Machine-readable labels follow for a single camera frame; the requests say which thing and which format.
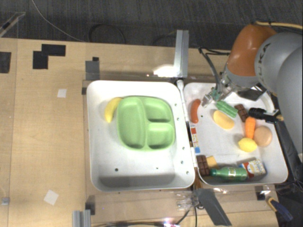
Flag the beige round bun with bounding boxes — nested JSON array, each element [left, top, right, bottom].
[[253, 126, 273, 148]]

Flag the black cylinder on white bracket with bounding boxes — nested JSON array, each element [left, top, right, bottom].
[[248, 92, 281, 124]]

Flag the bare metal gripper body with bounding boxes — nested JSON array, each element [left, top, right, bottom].
[[214, 75, 235, 102]]

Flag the yellow banana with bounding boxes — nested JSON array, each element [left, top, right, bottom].
[[104, 97, 123, 123]]

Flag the yellow lemon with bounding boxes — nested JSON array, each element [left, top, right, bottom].
[[238, 137, 258, 153]]

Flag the yellow cheese wedge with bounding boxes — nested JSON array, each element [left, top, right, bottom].
[[205, 155, 219, 170]]

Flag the orange carrot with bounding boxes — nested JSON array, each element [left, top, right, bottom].
[[244, 116, 257, 140]]

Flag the brown chocolate bar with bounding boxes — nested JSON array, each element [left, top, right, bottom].
[[234, 104, 250, 123], [196, 154, 211, 177]]

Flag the red sausage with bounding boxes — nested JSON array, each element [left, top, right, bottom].
[[190, 99, 202, 124]]

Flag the green divided plate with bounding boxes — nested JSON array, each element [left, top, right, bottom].
[[116, 96, 177, 151]]

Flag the white and orange carton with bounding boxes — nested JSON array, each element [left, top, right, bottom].
[[238, 158, 267, 180]]

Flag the thin black and white rod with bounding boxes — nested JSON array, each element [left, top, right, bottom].
[[177, 79, 197, 168]]

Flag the white plastic tray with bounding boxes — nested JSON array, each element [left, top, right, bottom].
[[86, 80, 196, 192], [183, 82, 289, 186]]

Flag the yellow oval bread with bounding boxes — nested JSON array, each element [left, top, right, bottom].
[[213, 109, 235, 131]]

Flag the green bottle with yellow label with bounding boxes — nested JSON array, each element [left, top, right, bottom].
[[210, 166, 249, 182]]

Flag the white box with coloured squares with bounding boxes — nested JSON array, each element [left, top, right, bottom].
[[189, 125, 202, 154]]

